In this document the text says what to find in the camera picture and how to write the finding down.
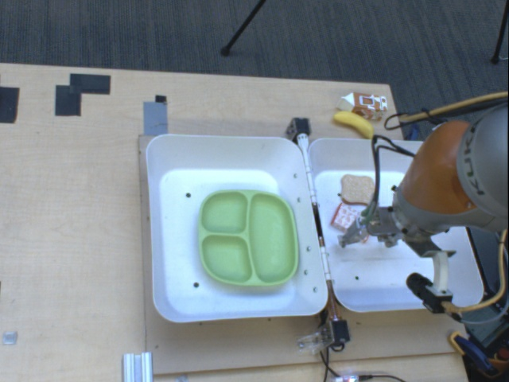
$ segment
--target banana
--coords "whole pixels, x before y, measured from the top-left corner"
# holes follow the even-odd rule
[[[375,133],[373,125],[368,120],[350,111],[338,111],[334,115],[334,120],[353,127],[365,138],[372,138]]]

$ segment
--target light wood tabletop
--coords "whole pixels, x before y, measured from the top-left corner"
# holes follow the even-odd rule
[[[111,76],[110,94],[83,94],[80,116],[55,116],[56,86],[69,85],[72,73]],[[212,324],[223,337],[200,344],[193,336],[207,327],[149,321],[143,104],[166,96],[170,133],[282,137],[292,118],[304,117],[311,139],[359,138],[332,121],[338,100],[382,95],[394,113],[389,86],[0,64],[0,87],[20,89],[15,123],[0,123],[0,333],[17,332],[16,344],[0,345],[0,380],[122,380],[122,355],[145,351],[153,352],[155,380],[322,380],[319,357],[300,355],[295,344],[315,318]],[[402,138],[382,123],[375,132]],[[343,314],[352,341],[331,358],[338,372],[467,381],[447,342],[463,327],[446,316]],[[164,340],[159,353],[150,332]],[[266,335],[278,343],[268,345]],[[241,349],[227,346],[240,337]]]

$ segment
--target dark gray carpet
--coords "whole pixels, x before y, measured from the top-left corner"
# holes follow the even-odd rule
[[[412,112],[507,90],[505,0],[269,0],[221,57],[257,1],[0,0],[0,62],[387,83]]]

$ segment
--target green plate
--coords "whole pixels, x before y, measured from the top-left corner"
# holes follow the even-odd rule
[[[295,220],[285,200],[253,190],[218,191],[200,208],[200,257],[214,279],[272,286],[297,270]]]

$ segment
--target metal leg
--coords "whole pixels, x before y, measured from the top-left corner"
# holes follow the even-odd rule
[[[266,0],[260,0],[256,6],[254,7],[254,9],[249,13],[249,15],[247,16],[246,20],[244,20],[244,23],[242,23],[242,25],[239,27],[239,29],[237,30],[237,32],[235,33],[235,35],[231,38],[230,42],[228,42],[222,49],[221,49],[221,55],[223,57],[227,57],[228,55],[230,55],[230,49],[231,47],[233,46],[233,44],[239,39],[239,37],[241,36],[241,34],[243,33],[243,31],[246,29],[246,27],[249,25],[249,23],[251,22],[251,20],[253,18],[255,18],[255,15],[257,14],[257,12],[259,12],[259,10],[262,8],[262,6],[265,4]]]
[[[507,11],[509,10],[509,0],[506,0],[506,7],[503,12],[502,24],[500,25],[499,39],[496,42],[495,53],[492,57],[492,63],[497,64],[500,60],[500,49],[502,48],[503,35],[506,33]]]

